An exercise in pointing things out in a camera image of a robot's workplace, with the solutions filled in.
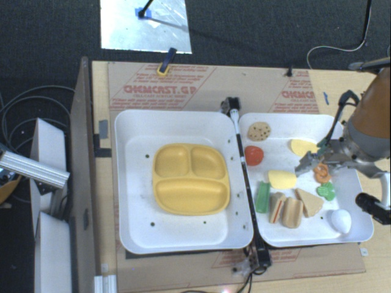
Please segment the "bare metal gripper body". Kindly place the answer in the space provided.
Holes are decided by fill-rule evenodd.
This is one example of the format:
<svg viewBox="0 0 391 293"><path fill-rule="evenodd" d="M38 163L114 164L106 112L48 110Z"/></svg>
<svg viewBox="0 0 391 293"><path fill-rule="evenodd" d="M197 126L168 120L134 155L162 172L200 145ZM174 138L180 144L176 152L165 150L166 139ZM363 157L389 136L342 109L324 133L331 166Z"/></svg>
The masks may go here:
<svg viewBox="0 0 391 293"><path fill-rule="evenodd" d="M382 159L382 147L374 140L359 143L349 138L330 140L318 150L318 158L333 168L352 168L365 176L382 176L375 162Z"/></svg>

